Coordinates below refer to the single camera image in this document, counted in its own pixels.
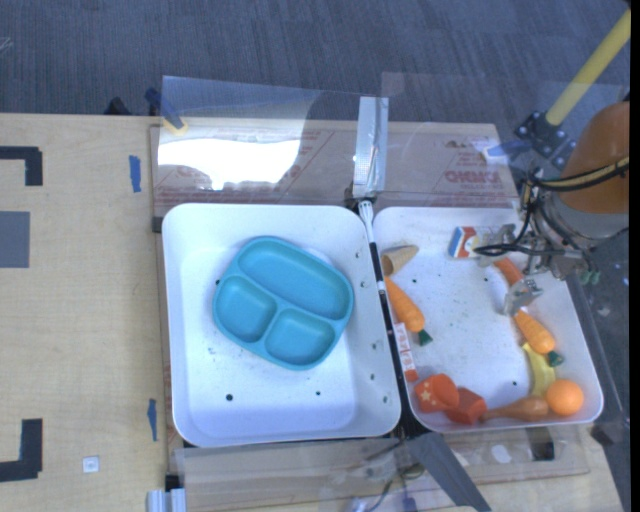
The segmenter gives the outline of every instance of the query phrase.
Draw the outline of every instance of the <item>yellow pole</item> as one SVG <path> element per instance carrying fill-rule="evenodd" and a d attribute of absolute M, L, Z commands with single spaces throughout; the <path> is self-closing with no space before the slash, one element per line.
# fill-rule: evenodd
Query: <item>yellow pole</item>
<path fill-rule="evenodd" d="M 631 9 L 627 9 L 547 112 L 545 117 L 550 125 L 559 126 L 564 121 L 630 37 Z"/>

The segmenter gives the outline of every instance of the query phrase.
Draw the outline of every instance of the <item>gray square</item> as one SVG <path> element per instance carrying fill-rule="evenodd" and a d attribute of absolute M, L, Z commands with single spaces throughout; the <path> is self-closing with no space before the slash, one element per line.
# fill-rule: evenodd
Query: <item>gray square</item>
<path fill-rule="evenodd" d="M 29 212 L 0 212 L 0 268 L 29 268 Z"/>

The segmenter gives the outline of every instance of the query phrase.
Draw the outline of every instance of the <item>white tray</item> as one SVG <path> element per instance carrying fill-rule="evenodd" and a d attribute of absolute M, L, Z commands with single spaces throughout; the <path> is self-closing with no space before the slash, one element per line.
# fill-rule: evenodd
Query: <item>white tray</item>
<path fill-rule="evenodd" d="M 500 314 L 507 284 L 493 266 L 481 268 L 475 259 L 453 259 L 447 254 L 456 226 L 519 224 L 511 209 L 391 207 L 374 219 L 378 250 L 414 244 L 416 256 L 394 275 L 426 317 L 434 341 L 412 344 L 420 379 L 446 373 L 458 386 L 482 396 L 489 408 L 506 405 L 529 392 L 531 376 L 521 337 L 511 318 Z M 513 255 L 524 262 L 522 255 Z M 544 293 L 527 310 L 554 335 L 556 351 L 565 362 L 558 378 L 576 381 L 583 389 L 582 409 L 571 416 L 550 415 L 535 425 L 586 423 L 597 418 L 603 396 L 571 295 L 563 281 L 549 273 L 534 276 Z M 437 432 L 481 431 L 533 426 L 520 420 L 494 419 L 472 426 L 453 423 L 444 413 L 422 413 L 406 382 L 416 418 Z"/>
<path fill-rule="evenodd" d="M 252 238 L 277 236 L 342 272 L 349 323 L 318 366 L 292 371 L 225 338 L 212 317 L 216 280 Z M 183 204 L 164 218 L 173 416 L 196 446 L 374 437 L 400 398 L 363 223 L 335 206 Z"/>

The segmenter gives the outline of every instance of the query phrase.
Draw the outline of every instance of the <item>yellow toy banana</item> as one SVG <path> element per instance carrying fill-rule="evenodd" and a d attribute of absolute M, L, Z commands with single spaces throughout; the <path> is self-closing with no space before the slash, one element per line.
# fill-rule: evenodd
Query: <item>yellow toy banana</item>
<path fill-rule="evenodd" d="M 556 371 L 549 366 L 547 358 L 542 354 L 538 354 L 528 343 L 522 345 L 522 349 L 529 358 L 529 365 L 533 373 L 533 386 L 531 394 L 535 396 L 544 396 L 545 391 L 556 380 Z"/>

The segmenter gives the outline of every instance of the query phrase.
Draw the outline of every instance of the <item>gray floor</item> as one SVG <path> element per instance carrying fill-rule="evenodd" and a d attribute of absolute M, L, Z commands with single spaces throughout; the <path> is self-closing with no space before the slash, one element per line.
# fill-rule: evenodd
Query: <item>gray floor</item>
<path fill-rule="evenodd" d="M 503 140 L 546 110 L 627 8 L 622 0 L 2 0 L 0 111 L 102 114 L 120 97 L 147 114 L 163 76 L 387 94 L 392 117 L 494 123 Z M 630 84 L 630 45 L 567 116 L 577 137 Z M 598 249 L 585 305 L 601 438 L 631 509 L 628 234 Z"/>

